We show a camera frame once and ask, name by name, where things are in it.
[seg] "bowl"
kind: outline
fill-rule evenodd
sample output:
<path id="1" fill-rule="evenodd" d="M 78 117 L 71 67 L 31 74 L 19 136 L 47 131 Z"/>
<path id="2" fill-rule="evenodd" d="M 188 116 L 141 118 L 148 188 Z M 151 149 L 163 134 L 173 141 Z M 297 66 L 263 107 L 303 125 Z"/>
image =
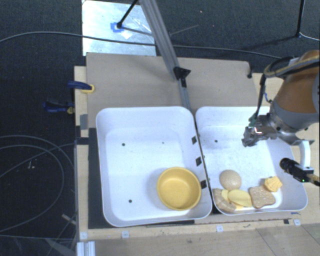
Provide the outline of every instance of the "bowl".
<path id="1" fill-rule="evenodd" d="M 197 176 L 182 167 L 163 171 L 158 178 L 156 190 L 161 202 L 176 211 L 192 209 L 201 198 L 201 185 Z"/>

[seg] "wooden table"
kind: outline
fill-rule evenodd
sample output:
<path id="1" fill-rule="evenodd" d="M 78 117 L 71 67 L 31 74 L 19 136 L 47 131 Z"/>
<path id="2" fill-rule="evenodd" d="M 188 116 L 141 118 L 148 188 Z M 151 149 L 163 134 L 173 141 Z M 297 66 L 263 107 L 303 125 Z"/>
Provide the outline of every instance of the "wooden table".
<path id="1" fill-rule="evenodd" d="M 145 86 L 155 83 L 152 93 L 160 90 L 162 84 L 175 84 L 166 75 L 166 68 L 159 57 L 94 54 L 87 56 L 87 66 L 74 68 L 74 79 L 96 86 L 95 94 L 101 99 L 94 101 L 91 95 L 75 90 L 76 126 L 82 138 L 88 137 L 88 128 L 94 127 L 93 120 L 99 109 L 105 107 L 136 106 L 132 97 L 134 90 L 145 90 Z M 191 69 L 187 78 L 188 92 L 194 113 L 203 106 L 255 106 L 261 74 L 254 73 L 251 79 L 249 65 L 242 61 L 179 58 L 181 67 Z M 117 73 L 121 65 L 121 74 Z M 267 80 L 269 98 L 273 98 L 282 80 Z M 113 94 L 106 95 L 108 87 L 116 85 L 121 89 L 122 99 Z M 156 106 L 180 105 L 178 88 L 171 88 L 170 95 L 162 95 Z M 148 106 L 151 103 L 137 104 Z M 311 166 L 319 175 L 319 124 L 298 134 L 304 139 L 314 139 L 311 145 Z M 299 148 L 292 147 L 299 161 Z M 308 195 L 307 207 L 299 212 L 270 212 L 238 216 L 223 214 L 210 215 L 196 220 L 191 225 L 134 226 L 124 228 L 88 228 L 88 162 L 89 147 L 76 146 L 76 194 L 78 204 L 78 232 L 81 242 L 95 241 L 96 255 L 315 255 L 320 250 L 320 196 L 319 188 L 304 184 Z"/>

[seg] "blue tape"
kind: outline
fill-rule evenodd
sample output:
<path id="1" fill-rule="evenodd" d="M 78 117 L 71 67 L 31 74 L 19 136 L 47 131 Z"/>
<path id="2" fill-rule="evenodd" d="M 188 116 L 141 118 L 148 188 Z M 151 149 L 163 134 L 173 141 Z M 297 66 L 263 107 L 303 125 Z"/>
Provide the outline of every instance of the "blue tape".
<path id="1" fill-rule="evenodd" d="M 110 23 L 110 28 L 114 33 L 120 33 L 122 31 L 125 31 L 123 28 L 117 28 L 117 22 Z"/>

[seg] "black clip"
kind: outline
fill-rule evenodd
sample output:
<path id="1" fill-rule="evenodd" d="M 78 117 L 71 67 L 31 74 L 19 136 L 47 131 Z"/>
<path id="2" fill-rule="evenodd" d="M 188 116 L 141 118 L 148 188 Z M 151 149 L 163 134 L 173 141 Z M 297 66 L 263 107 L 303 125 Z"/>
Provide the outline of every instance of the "black clip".
<path id="1" fill-rule="evenodd" d="M 177 80 L 181 80 L 182 87 L 187 88 L 186 77 L 190 74 L 191 70 L 185 69 L 179 66 L 175 66 L 173 68 L 173 72 L 174 72 L 175 78 Z"/>

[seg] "tray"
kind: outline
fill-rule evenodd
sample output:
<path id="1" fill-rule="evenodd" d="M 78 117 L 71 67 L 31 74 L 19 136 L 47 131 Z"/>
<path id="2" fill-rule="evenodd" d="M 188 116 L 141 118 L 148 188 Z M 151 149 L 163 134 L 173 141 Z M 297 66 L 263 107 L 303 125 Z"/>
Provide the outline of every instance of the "tray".
<path id="1" fill-rule="evenodd" d="M 160 174 L 170 167 L 206 172 L 190 111 L 180 106 L 106 108 L 96 117 L 102 208 L 115 227 L 194 220 L 212 211 L 209 187 L 192 209 L 167 208 L 157 194 Z"/>
<path id="2" fill-rule="evenodd" d="M 261 209 L 253 207 L 232 213 L 219 210 L 225 215 L 254 214 L 276 211 L 299 211 L 308 203 L 302 183 L 285 173 L 279 166 L 282 158 L 294 159 L 291 148 L 280 139 L 262 140 L 253 147 L 244 147 L 241 138 L 248 118 L 256 107 L 201 107 L 195 114 L 196 124 L 206 171 L 211 188 L 223 189 L 219 175 L 226 169 L 238 172 L 242 179 L 241 190 L 260 186 L 264 179 L 278 176 L 283 186 L 275 193 L 275 204 Z M 269 112 L 261 107 L 260 114 Z"/>

